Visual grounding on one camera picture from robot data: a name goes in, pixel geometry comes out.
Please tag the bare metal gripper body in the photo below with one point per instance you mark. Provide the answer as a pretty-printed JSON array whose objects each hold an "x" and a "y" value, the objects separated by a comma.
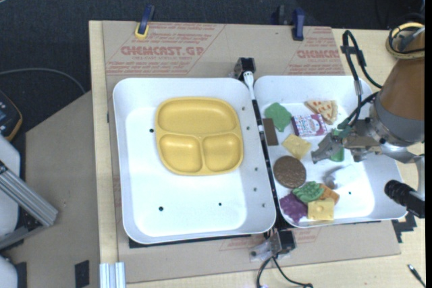
[{"x": 362, "y": 140}]

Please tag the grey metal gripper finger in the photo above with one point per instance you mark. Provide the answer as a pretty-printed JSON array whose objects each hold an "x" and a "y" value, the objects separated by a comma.
[
  {"x": 324, "y": 148},
  {"x": 357, "y": 156}
]

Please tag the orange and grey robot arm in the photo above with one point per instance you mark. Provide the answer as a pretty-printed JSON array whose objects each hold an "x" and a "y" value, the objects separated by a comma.
[{"x": 403, "y": 87}]

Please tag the green toy vegetable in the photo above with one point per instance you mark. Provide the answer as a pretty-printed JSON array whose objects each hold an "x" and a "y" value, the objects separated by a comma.
[{"x": 338, "y": 155}]

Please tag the pink and white carton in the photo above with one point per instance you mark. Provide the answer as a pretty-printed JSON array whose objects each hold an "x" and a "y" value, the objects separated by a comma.
[{"x": 308, "y": 125}]

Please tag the yellow cheese slice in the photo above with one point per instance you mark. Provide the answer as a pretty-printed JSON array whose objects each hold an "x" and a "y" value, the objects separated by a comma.
[{"x": 296, "y": 146}]

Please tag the pizza slice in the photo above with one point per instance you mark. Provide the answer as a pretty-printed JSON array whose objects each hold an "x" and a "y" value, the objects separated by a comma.
[{"x": 324, "y": 109}]

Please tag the brown round biscuit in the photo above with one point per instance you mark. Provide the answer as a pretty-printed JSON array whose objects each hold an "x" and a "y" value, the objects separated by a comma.
[{"x": 289, "y": 172}]

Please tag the white plastic tray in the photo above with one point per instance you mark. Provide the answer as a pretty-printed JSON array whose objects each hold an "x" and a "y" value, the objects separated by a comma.
[
  {"x": 357, "y": 199},
  {"x": 189, "y": 202}
]

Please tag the orange biscuit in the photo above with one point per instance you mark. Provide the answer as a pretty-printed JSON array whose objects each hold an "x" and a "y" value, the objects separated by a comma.
[{"x": 331, "y": 195}]

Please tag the green broccoli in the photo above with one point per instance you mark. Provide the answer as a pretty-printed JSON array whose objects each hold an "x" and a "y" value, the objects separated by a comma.
[{"x": 308, "y": 193}]

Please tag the brown chocolate bar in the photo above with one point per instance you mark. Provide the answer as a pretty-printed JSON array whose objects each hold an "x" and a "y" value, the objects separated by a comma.
[{"x": 270, "y": 132}]

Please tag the green lettuce leaf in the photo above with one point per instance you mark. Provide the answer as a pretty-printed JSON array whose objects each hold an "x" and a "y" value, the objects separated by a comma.
[{"x": 277, "y": 114}]

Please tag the yellow cheese block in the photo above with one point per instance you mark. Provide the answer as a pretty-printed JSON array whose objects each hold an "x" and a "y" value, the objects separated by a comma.
[{"x": 320, "y": 210}]

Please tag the purple grapes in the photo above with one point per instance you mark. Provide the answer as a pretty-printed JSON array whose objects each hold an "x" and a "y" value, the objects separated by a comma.
[{"x": 293, "y": 207}]

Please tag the thin black and white rod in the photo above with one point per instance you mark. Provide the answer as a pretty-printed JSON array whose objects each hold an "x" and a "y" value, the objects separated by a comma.
[{"x": 257, "y": 111}]

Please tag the yellow divided plate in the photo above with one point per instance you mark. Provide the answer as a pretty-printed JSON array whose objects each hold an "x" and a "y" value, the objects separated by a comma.
[{"x": 195, "y": 118}]

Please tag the black pen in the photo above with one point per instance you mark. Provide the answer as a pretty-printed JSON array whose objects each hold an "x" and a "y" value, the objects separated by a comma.
[{"x": 416, "y": 274}]

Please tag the brown cardboard board red print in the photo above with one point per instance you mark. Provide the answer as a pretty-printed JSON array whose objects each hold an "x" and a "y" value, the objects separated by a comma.
[{"x": 209, "y": 50}]

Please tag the black cylinder on white bracket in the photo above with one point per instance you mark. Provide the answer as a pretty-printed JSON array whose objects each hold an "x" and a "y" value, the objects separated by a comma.
[{"x": 403, "y": 194}]

